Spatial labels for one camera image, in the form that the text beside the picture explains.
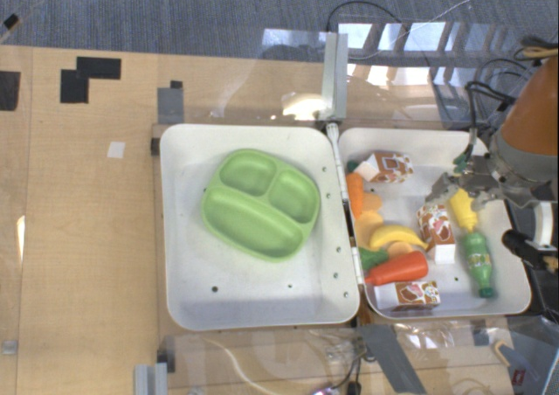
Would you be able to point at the pale orange round biscuit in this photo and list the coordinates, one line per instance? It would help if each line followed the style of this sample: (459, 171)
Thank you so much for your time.
(372, 202)

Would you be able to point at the yellow round biscuit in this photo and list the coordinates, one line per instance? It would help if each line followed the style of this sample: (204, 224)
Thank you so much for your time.
(366, 227)

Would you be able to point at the yellow squeeze bottle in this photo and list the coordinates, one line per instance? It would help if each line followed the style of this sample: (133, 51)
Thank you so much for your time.
(464, 209)

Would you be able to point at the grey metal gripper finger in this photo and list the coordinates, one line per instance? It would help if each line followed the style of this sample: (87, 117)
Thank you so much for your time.
(443, 188)
(484, 202)

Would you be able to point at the white plastic tray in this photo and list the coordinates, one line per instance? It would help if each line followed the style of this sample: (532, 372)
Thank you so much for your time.
(192, 279)
(436, 153)

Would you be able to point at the green divided plate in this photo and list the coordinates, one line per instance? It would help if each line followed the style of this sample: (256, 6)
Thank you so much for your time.
(251, 218)

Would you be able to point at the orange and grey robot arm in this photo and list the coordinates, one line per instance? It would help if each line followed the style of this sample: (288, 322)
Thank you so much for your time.
(535, 113)

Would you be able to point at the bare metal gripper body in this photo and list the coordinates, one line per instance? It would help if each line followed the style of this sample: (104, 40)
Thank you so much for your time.
(482, 177)

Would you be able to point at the black cylinder on white bracket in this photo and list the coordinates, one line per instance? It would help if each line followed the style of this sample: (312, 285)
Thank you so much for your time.
(530, 244)

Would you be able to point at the small orange carrot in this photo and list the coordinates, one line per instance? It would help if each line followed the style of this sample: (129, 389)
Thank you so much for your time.
(355, 194)

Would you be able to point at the large orange carrot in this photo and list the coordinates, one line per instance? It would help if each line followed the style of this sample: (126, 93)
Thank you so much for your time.
(399, 268)

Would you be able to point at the yellow banana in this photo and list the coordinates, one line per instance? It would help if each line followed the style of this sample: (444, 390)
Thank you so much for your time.
(393, 236)

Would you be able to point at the green plastic bottle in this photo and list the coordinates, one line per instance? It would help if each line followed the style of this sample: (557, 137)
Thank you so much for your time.
(478, 260)

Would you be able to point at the brown and white carton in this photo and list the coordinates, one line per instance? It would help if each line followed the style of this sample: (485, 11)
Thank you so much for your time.
(412, 295)
(436, 227)
(388, 168)

